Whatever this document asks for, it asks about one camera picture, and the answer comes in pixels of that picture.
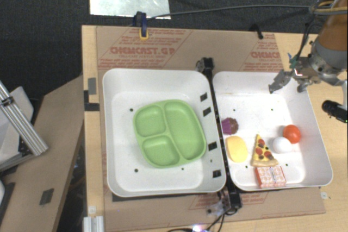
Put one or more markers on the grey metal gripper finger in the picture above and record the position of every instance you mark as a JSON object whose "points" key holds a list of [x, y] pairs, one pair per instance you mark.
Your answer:
{"points": [[280, 80], [303, 86]]}

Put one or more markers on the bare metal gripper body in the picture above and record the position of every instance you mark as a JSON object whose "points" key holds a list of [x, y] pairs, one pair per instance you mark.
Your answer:
{"points": [[316, 69]]}

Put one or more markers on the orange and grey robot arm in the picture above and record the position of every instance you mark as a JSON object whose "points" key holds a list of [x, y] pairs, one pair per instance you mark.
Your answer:
{"points": [[333, 32]]}

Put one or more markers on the white plastic tray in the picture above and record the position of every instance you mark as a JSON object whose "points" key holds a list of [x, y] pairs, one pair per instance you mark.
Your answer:
{"points": [[122, 144], [258, 106]]}

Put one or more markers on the red tomato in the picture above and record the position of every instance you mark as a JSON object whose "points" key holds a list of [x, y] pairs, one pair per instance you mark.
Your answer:
{"points": [[291, 133]]}

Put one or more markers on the white egg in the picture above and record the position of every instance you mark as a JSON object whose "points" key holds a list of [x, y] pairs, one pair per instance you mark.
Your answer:
{"points": [[282, 145]]}

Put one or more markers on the purple and brown cupcake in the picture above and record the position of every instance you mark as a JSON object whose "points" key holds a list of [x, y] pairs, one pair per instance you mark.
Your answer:
{"points": [[229, 126]]}

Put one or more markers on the thin black rod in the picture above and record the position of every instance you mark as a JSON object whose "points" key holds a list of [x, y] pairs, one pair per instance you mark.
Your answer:
{"points": [[217, 116]]}

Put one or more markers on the yellow pizza slice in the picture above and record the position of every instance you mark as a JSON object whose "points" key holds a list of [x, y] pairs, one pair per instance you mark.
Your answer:
{"points": [[261, 156]]}

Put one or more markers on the yellow oval bread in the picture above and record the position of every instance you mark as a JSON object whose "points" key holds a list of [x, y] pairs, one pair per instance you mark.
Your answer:
{"points": [[237, 149]]}

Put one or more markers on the pink and white carton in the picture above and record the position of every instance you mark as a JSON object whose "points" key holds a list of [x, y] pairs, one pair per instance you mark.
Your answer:
{"points": [[270, 177]]}

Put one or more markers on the green divided plate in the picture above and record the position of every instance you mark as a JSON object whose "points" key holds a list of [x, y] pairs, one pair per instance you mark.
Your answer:
{"points": [[174, 130]]}

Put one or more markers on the brown cardboard board red print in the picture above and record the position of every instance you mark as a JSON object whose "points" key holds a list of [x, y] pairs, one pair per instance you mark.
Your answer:
{"points": [[163, 49]]}

